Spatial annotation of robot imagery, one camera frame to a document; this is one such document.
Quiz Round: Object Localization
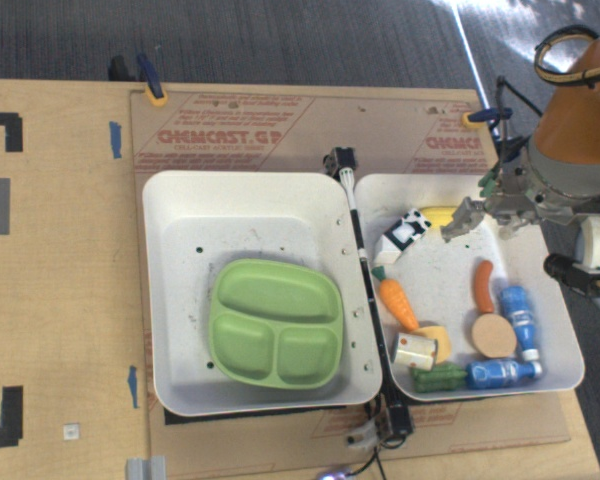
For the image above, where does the black and white carton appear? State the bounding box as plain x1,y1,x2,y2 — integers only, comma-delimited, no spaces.
373,207,433,266

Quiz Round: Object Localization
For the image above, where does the yellow banana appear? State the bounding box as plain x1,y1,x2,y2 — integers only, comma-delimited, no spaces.
418,205,461,230

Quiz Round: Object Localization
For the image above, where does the white plastic tray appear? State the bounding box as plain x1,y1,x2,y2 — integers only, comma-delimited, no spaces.
141,169,384,418
353,172,587,403

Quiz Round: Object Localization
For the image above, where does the green ribbed vegetable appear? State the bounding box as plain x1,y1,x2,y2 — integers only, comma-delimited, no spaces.
409,362,469,395

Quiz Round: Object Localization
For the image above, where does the orange carrot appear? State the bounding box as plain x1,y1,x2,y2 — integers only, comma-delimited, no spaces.
370,265,421,333

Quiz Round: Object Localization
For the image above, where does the green divided plate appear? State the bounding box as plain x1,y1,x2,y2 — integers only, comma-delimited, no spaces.
207,258,345,391

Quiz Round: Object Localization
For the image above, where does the black block with thin wires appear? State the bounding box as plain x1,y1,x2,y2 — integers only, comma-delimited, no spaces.
323,146,358,178
373,396,415,442

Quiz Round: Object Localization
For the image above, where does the tan round biscuit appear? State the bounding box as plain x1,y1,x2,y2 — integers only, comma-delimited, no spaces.
470,312,519,360

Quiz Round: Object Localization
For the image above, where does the yellow cheese wedge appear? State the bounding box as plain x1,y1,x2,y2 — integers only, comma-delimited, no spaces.
416,324,453,366

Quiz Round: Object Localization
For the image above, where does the orange sausage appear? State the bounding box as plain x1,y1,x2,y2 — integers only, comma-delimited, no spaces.
473,259,497,316

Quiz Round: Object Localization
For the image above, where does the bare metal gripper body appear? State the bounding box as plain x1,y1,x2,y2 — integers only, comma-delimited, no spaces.
482,176,600,227

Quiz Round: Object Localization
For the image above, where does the thin black and white rod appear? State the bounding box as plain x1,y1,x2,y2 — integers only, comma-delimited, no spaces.
338,167,397,400

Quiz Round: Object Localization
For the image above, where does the blue plastic bottle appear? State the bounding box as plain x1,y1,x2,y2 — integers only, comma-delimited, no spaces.
497,285,542,363
464,357,544,391

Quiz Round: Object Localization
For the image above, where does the black cylinder on white bracket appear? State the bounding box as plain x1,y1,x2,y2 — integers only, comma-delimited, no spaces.
543,215,600,299

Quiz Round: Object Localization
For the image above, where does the brown cardboard board red print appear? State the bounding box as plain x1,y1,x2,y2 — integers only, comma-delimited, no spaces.
129,83,572,480

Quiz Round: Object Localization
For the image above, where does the white can with dots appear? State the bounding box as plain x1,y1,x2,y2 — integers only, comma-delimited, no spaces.
391,331,439,372

